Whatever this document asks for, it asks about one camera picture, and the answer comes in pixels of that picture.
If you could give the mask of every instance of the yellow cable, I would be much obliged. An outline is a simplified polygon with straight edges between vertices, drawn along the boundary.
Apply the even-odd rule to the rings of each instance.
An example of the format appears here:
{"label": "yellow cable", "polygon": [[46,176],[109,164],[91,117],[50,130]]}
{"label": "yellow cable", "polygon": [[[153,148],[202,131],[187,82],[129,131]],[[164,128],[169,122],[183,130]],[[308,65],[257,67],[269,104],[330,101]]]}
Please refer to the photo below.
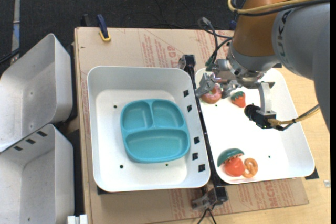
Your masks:
{"label": "yellow cable", "polygon": [[317,112],[320,111],[320,107],[317,107],[316,109],[312,110],[310,113],[304,116],[297,117],[296,119],[289,120],[289,121],[280,121],[277,119],[268,119],[268,122],[271,124],[272,127],[278,126],[278,125],[284,125],[284,124],[292,124],[299,121],[303,121],[307,118],[310,118],[311,116],[315,115]]}
{"label": "yellow cable", "polygon": [[281,1],[277,3],[268,4],[268,5],[264,5],[264,6],[256,7],[256,8],[249,8],[249,9],[236,9],[231,4],[232,0],[228,0],[227,4],[228,4],[229,9],[232,12],[236,12],[239,14],[245,14],[245,13],[261,12],[261,11],[265,11],[270,8],[276,8],[276,7],[287,6],[287,5],[298,4],[298,3],[305,3],[305,2],[310,2],[310,1],[314,1],[314,0],[288,0],[288,1]]}

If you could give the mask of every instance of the white platform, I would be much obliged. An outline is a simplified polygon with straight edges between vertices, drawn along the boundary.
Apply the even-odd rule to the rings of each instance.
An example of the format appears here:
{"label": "white platform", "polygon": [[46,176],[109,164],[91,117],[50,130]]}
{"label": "white platform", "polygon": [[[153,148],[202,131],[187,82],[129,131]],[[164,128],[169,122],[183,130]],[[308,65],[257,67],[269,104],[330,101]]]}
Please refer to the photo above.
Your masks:
{"label": "white platform", "polygon": [[[201,69],[196,73],[196,83],[200,82],[204,72],[205,69]],[[262,81],[275,82],[271,88],[271,99],[272,110],[277,112],[277,119],[296,118],[298,115],[281,73],[271,69]],[[245,92],[246,105],[253,103],[260,106],[257,89],[248,90],[242,87],[232,93],[237,91]],[[285,131],[263,130],[248,119],[244,108],[232,104],[230,97],[219,100],[216,105],[201,101],[201,108],[215,164],[222,151],[240,148],[245,153],[241,157],[242,160],[254,158],[259,166],[259,171],[253,178],[245,178],[228,176],[221,165],[216,171],[223,181],[239,184],[304,177],[313,173],[314,159],[300,122]]]}

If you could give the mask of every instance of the white plastic bin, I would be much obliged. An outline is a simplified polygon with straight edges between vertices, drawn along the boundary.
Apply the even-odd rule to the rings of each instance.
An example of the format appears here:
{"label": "white plastic bin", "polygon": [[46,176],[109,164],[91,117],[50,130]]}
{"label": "white plastic bin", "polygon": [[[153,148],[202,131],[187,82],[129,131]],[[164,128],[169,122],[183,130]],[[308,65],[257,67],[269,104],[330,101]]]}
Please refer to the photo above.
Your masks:
{"label": "white plastic bin", "polygon": [[[178,68],[99,66],[88,74],[93,175],[108,192],[196,188],[210,169],[189,75]],[[125,151],[120,126],[123,107],[142,99],[166,99],[182,111],[190,150],[164,163],[137,163]]]}
{"label": "white plastic bin", "polygon": [[[205,69],[196,73],[196,83],[200,82],[204,73]],[[282,74],[276,69],[270,69],[263,81],[275,82],[270,89],[270,98],[277,119],[284,121],[297,118]],[[234,92],[238,91],[245,93],[246,105],[253,103],[260,106],[257,89],[241,87]],[[258,173],[252,178],[231,177],[225,173],[223,165],[216,166],[216,172],[223,181],[241,184],[304,177],[314,172],[315,162],[300,122],[284,131],[262,129],[249,120],[244,114],[244,108],[232,104],[230,97],[220,99],[216,105],[201,101],[201,109],[215,164],[221,152],[229,148],[242,150],[245,153],[240,157],[242,160],[254,158],[258,163]]]}
{"label": "white plastic bin", "polygon": [[49,34],[0,78],[0,152],[71,109],[70,56]]}
{"label": "white plastic bin", "polygon": [[74,211],[71,143],[51,124],[0,154],[0,223],[64,224]]}

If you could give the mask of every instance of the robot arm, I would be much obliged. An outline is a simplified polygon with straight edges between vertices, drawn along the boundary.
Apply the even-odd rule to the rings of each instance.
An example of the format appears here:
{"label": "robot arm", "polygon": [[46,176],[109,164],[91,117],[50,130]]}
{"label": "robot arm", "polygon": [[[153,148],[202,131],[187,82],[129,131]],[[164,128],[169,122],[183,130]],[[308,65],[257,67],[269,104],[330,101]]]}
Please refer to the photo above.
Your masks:
{"label": "robot arm", "polygon": [[246,0],[243,9],[228,0],[228,5],[240,17],[227,58],[214,62],[212,74],[202,78],[196,95],[215,82],[224,86],[223,98],[236,87],[258,88],[261,108],[247,106],[245,114],[260,127],[272,127],[269,119],[275,119],[276,113],[267,107],[271,85],[259,80],[280,63],[314,81],[330,131],[330,0]]}

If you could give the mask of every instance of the table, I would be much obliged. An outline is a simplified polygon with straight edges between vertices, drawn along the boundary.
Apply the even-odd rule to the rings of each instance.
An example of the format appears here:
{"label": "table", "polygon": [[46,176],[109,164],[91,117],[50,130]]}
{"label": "table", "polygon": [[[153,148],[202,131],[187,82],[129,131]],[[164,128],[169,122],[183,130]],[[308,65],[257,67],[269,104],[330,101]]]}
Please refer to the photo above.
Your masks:
{"label": "table", "polygon": [[[109,221],[112,221],[112,216],[117,217],[118,214],[127,218],[127,220],[124,219],[124,223],[197,223],[199,214],[195,214],[193,219],[182,219],[183,217],[166,210],[167,204],[164,199],[172,198],[172,194],[177,195],[179,190],[97,194],[97,185],[92,176],[90,136],[85,131],[89,130],[88,106],[83,100],[87,98],[85,78],[87,72],[94,66],[176,67],[182,54],[194,54],[196,67],[203,68],[204,62],[213,49],[213,37],[202,30],[108,28],[112,37],[111,43],[108,44],[100,39],[98,31],[96,27],[76,28],[74,44],[83,196],[89,223],[116,223],[116,220]],[[233,34],[232,31],[219,33]],[[218,57],[224,56],[224,51],[218,53]],[[317,104],[312,81],[298,77],[285,68],[279,71],[286,80],[298,115]],[[302,121],[301,124],[319,175],[316,179],[293,179],[298,186],[302,181],[307,202],[302,202],[302,205],[298,206],[218,215],[215,216],[217,223],[331,223],[331,188],[328,187],[331,176],[330,134],[320,112]],[[187,190],[185,192],[185,195],[196,194]],[[206,217],[203,223],[212,223],[212,220]]]}

